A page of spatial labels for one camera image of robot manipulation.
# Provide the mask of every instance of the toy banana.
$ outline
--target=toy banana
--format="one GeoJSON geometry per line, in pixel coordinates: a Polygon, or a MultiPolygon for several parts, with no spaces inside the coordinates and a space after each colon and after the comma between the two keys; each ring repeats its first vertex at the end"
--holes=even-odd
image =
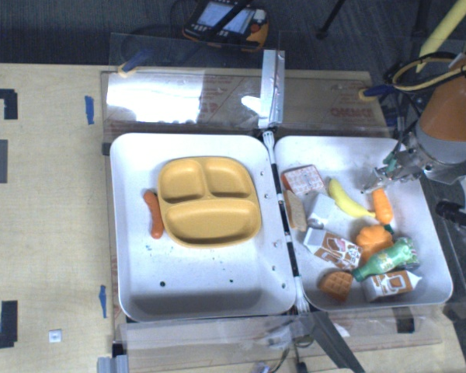
{"type": "Polygon", "coordinates": [[[364,206],[358,204],[354,199],[347,195],[346,191],[342,188],[340,182],[331,178],[328,186],[329,196],[335,201],[340,210],[354,218],[361,218],[365,216],[375,217],[375,213],[368,211],[364,206]]]}

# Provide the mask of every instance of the wooden table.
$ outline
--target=wooden table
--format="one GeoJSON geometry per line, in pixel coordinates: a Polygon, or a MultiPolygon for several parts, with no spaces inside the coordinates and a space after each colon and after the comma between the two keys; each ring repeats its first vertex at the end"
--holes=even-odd
{"type": "MultiPolygon", "coordinates": [[[[114,338],[106,164],[101,153],[102,66],[0,64],[0,89],[14,89],[18,120],[4,120],[8,181],[0,183],[0,308],[19,306],[18,340],[0,349],[0,372],[96,371],[114,338]],[[85,97],[94,100],[94,124],[85,97]],[[99,301],[106,286],[107,318],[99,301]],[[49,342],[61,329],[62,341],[49,342]]],[[[441,342],[356,352],[367,371],[466,371],[451,322],[438,317],[441,342]]],[[[326,356],[310,371],[334,368],[326,356]]],[[[251,371],[252,364],[193,371],[251,371]]],[[[144,371],[144,368],[132,371],[144,371]]],[[[280,372],[293,371],[285,364],[280,372]]]]}

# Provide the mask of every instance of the toy bottle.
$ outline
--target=toy bottle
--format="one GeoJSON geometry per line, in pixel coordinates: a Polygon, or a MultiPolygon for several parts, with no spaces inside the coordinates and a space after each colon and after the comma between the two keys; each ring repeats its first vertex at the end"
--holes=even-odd
{"type": "Polygon", "coordinates": [[[392,247],[383,249],[370,257],[365,265],[352,271],[356,281],[362,282],[370,275],[379,275],[393,270],[412,257],[409,244],[399,239],[392,247]]]}

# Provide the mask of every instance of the yellow plate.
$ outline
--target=yellow plate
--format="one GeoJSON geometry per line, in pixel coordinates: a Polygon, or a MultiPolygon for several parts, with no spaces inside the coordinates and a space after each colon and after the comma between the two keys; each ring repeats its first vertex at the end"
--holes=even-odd
{"type": "Polygon", "coordinates": [[[229,246],[260,230],[256,189],[234,159],[172,160],[159,173],[157,194],[165,230],[184,246],[229,246]]]}

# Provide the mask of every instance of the bread slice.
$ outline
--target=bread slice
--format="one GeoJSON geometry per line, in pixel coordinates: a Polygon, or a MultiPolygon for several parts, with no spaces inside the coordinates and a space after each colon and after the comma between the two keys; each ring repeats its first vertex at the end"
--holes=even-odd
{"type": "Polygon", "coordinates": [[[308,220],[305,217],[302,200],[291,190],[284,190],[283,197],[287,206],[288,224],[293,229],[306,232],[308,230],[308,220]]]}
{"type": "Polygon", "coordinates": [[[350,293],[353,276],[350,272],[337,270],[326,274],[318,283],[318,289],[339,302],[344,302],[350,293]]]}

